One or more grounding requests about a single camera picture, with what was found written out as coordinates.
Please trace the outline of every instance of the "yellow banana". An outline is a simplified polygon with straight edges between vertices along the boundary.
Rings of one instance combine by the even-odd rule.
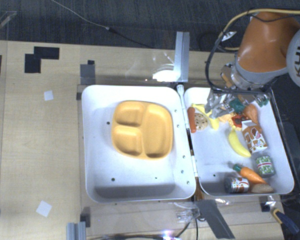
[[[210,122],[210,125],[213,129],[218,130],[219,128],[219,119],[212,119],[209,116],[211,115],[212,111],[209,113],[206,113],[205,105],[204,104],[192,104],[191,107],[194,107],[195,109],[199,110]]]
[[[238,135],[234,129],[231,130],[228,136],[231,147],[235,152],[237,152],[240,156],[249,158],[251,154],[248,149],[246,149],[238,139]]]

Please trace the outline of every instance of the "white square marker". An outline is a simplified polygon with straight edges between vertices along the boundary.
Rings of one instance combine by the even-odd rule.
[[[41,201],[38,208],[36,209],[36,212],[44,217],[48,217],[51,208],[52,205],[48,204],[45,201]]]
[[[54,94],[52,90],[47,90],[44,92],[44,100],[45,101],[52,101],[54,99]]]

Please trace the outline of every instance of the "chocolate milk carton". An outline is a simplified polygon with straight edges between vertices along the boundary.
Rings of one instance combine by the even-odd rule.
[[[265,138],[260,132],[260,126],[252,120],[242,121],[242,134],[251,154],[268,148]]]

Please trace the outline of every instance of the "dark floor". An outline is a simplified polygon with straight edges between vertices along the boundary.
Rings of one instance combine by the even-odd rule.
[[[0,39],[174,49],[176,31],[185,31],[190,32],[191,50],[209,51],[222,27],[241,12],[265,7],[300,9],[300,0],[56,1],[86,20],[111,27],[136,42],[93,25],[51,0],[0,0],[0,17],[6,11],[17,11],[9,23],[9,35],[0,32]],[[238,37],[247,22],[247,19],[241,20],[234,27]],[[275,83],[273,90],[282,120],[293,125],[300,144],[300,88],[285,75]],[[292,153],[300,157],[300,151]],[[286,213],[300,225],[300,204],[295,202]]]

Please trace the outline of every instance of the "wooden surface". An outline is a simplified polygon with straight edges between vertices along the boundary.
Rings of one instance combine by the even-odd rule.
[[[25,54],[33,54],[34,46],[59,47],[60,58],[43,59],[41,74],[26,74]],[[129,78],[139,74],[140,78],[148,78],[158,65],[168,63],[167,56],[173,58],[173,51],[9,41],[6,53],[0,240],[65,240],[67,223],[78,223],[84,208],[76,100],[80,64],[95,60],[97,77]],[[217,54],[216,58],[212,69],[216,69],[213,76],[217,78],[217,69],[233,60],[233,55]],[[190,53],[191,79],[204,78],[206,59],[207,53]],[[45,101],[46,91],[53,91],[53,100]],[[52,205],[48,217],[36,212],[41,201]],[[121,229],[129,232],[130,228],[135,232],[149,228],[154,231],[160,226],[160,209],[151,210],[151,204],[147,205],[149,210],[140,204],[131,205],[94,205],[91,210],[98,217],[93,219],[100,224],[90,228],[90,233],[113,234]],[[280,225],[269,213],[260,212],[258,205],[247,202],[242,207],[225,207],[221,212],[237,239],[283,239]],[[175,212],[176,209],[167,208],[165,220],[178,225],[172,230],[183,227],[176,224]],[[129,218],[134,218],[134,227]],[[199,226],[199,239],[215,239],[206,222]],[[189,229],[182,238],[194,239],[195,234],[195,229]]]

